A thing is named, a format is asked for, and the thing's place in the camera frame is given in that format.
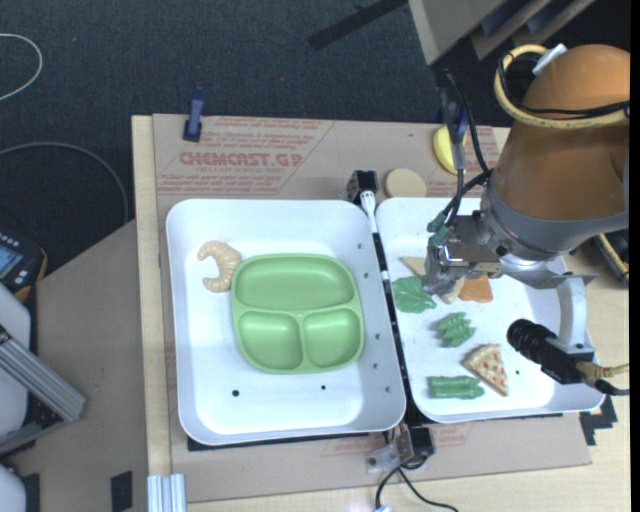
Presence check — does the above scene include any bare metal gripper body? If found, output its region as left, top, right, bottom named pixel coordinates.
left=427, top=213, right=567, bottom=290

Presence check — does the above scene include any orange toy cheese slice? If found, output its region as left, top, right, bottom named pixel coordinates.
left=458, top=273, right=495, bottom=304

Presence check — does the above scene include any tan toy bread triangle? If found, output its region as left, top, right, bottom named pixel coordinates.
left=399, top=255, right=467, bottom=305

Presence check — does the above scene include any green toy lettuce leaf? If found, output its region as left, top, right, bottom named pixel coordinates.
left=390, top=276, right=438, bottom=316

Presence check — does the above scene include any thin black and white rod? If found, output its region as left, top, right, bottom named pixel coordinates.
left=358, top=191, right=417, bottom=437

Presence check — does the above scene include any white plastic tray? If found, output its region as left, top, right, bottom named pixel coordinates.
left=374, top=196, right=607, bottom=424
left=164, top=198, right=407, bottom=446

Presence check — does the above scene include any tan round toy biscuit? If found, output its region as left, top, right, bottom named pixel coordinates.
left=384, top=167, right=428, bottom=199

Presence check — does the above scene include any toy pizza slice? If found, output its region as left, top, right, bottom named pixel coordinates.
left=461, top=342, right=511, bottom=398

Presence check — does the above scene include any yellow round toy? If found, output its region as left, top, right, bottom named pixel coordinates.
left=431, top=124, right=469, bottom=176

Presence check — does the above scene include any green toy asparagus bundle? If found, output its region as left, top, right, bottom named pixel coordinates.
left=425, top=375, right=487, bottom=401

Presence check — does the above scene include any green divided plate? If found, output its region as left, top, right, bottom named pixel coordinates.
left=229, top=253, right=365, bottom=374

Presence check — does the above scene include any tan toy croissant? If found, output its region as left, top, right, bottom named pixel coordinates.
left=197, top=240, right=243, bottom=294

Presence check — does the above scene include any brown cardboard board, red print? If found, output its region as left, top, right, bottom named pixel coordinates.
left=152, top=113, right=594, bottom=504

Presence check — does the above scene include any black cylinder on white bracket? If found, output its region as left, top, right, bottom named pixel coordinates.
left=506, top=272, right=599, bottom=385

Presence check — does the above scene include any black block with thin wires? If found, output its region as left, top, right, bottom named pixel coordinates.
left=398, top=424, right=436, bottom=459
left=343, top=169, right=379, bottom=204

